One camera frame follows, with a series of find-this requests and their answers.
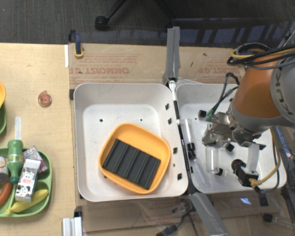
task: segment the wooden table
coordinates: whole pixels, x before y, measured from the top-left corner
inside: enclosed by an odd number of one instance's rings
[[[6,88],[6,132],[0,135],[0,147],[14,139],[14,118],[22,117],[22,141],[35,145],[49,155],[53,164],[53,185],[48,206],[40,213],[24,218],[0,218],[0,236],[61,235],[61,221],[72,218],[76,209],[72,109],[69,99],[69,70],[65,67],[63,45],[0,43],[0,81]],[[37,98],[47,90],[52,104],[41,107]],[[288,216],[285,202],[274,194],[280,209]],[[110,215],[103,210],[104,217]],[[264,224],[260,214],[223,218],[233,236],[294,235],[276,226]],[[207,235],[201,221],[196,228]],[[165,226],[132,228],[86,235],[155,235]],[[193,235],[191,223],[183,223],[176,235]]]

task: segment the toy banana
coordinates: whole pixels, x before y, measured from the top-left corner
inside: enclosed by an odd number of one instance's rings
[[[24,210],[34,206],[35,204],[41,202],[42,200],[44,200],[44,198],[47,197],[48,193],[49,193],[49,191],[47,189],[35,191],[33,194],[32,202],[30,202],[30,203],[25,202],[25,201],[15,202],[10,209],[7,209],[5,211],[5,213],[9,214],[11,212],[18,213],[18,212],[24,211]]]

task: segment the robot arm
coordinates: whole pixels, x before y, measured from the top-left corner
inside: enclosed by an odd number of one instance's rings
[[[244,63],[247,58],[252,61]],[[247,164],[237,159],[232,162],[232,168],[243,186],[256,190],[262,182],[257,182],[259,150],[265,145],[255,143],[254,139],[275,126],[295,129],[295,46],[247,58],[238,62],[246,65],[247,70],[227,112],[214,114],[217,104],[208,114],[200,111],[199,117],[206,117],[209,122],[202,138],[205,146],[215,145],[232,151],[231,143],[235,142],[248,148]]]
[[[255,59],[226,113],[218,112],[203,137],[204,145],[227,147],[230,142],[247,147],[274,126],[295,128],[295,56],[273,55]]]

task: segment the white plastic tray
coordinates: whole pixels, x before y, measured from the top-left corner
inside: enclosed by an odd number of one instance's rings
[[[209,85],[209,84],[182,84],[176,89],[176,96],[179,107],[180,119],[192,119],[192,128],[195,136],[196,154],[202,161],[203,167],[206,166],[206,149],[202,144],[202,136],[207,128],[208,122],[198,118],[199,110],[209,111],[218,101],[223,85]],[[220,104],[217,112],[226,112],[229,106],[229,98],[225,99]],[[259,179],[267,176],[275,167],[273,150],[272,150],[272,136],[268,130],[262,134],[259,139],[254,140],[256,143],[264,144],[266,147],[260,151],[257,172],[260,174]],[[234,191],[251,190],[249,187],[243,187],[239,182],[237,176],[233,173],[231,163],[235,159],[241,159],[247,162],[248,148],[240,147],[232,143],[235,148],[232,152],[228,152],[224,148],[219,149],[219,167],[223,169],[222,176],[208,174],[210,186],[197,185],[197,176],[191,174],[195,187],[203,193],[223,193]],[[284,165],[281,163],[279,168],[280,184],[282,187],[286,183],[286,171]],[[270,189],[276,185],[276,173],[260,185],[261,189]]]
[[[167,87],[161,84],[81,84],[74,92],[74,108],[78,188],[83,198],[102,202],[174,197],[186,191],[187,173],[173,98]],[[118,125],[125,122],[155,133],[171,148],[166,173],[150,194],[136,194],[116,185],[105,178],[98,167],[98,157],[106,140]]]

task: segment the black connector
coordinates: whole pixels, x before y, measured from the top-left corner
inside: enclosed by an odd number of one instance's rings
[[[256,186],[256,187],[253,188],[253,189],[255,190],[255,192],[257,192],[257,193],[259,193],[259,194],[261,193],[261,189],[260,189],[259,187]]]
[[[235,146],[233,144],[228,144],[225,149],[227,149],[229,152],[232,152]]]
[[[258,175],[248,174],[242,169],[242,167],[246,168],[246,164],[240,159],[235,159],[232,162],[232,169],[234,171],[234,174],[238,177],[238,181],[240,182],[240,184],[245,187],[251,187],[249,179],[253,178],[258,180]]]
[[[200,110],[198,116],[199,118],[205,118],[207,116],[207,112],[205,110]]]
[[[176,225],[166,227],[163,231],[159,232],[156,236],[167,236],[170,235],[178,230]]]

